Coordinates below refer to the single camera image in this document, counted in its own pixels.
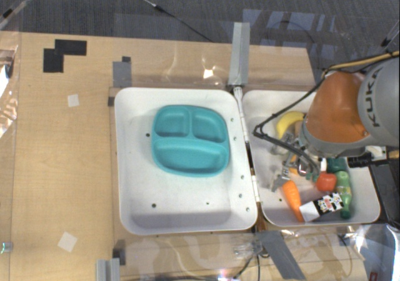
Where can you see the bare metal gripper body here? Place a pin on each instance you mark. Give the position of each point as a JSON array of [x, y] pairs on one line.
[[300, 155]]

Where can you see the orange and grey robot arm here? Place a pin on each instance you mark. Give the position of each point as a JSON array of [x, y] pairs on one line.
[[343, 111]]

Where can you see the yellow banana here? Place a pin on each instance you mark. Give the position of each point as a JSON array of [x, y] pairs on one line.
[[286, 120]]

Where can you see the black cylinder on white bracket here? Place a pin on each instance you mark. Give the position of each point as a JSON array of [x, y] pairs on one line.
[[359, 160]]

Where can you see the black and white cow carton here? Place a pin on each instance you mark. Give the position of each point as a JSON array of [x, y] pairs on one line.
[[322, 206]]

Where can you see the green plastic bottle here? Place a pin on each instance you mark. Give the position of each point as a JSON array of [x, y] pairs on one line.
[[345, 192]]

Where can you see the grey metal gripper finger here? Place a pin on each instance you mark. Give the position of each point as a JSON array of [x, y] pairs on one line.
[[282, 145], [279, 181]]

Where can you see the dark green bottle white cap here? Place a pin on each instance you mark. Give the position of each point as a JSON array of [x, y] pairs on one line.
[[337, 165]]

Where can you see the white plastic tray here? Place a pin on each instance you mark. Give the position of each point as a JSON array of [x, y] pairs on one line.
[[275, 211], [187, 205]]

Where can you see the teal divided plate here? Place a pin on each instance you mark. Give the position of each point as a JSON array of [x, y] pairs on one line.
[[187, 151]]

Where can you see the orange carrot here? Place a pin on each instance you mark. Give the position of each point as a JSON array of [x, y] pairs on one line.
[[293, 198]]

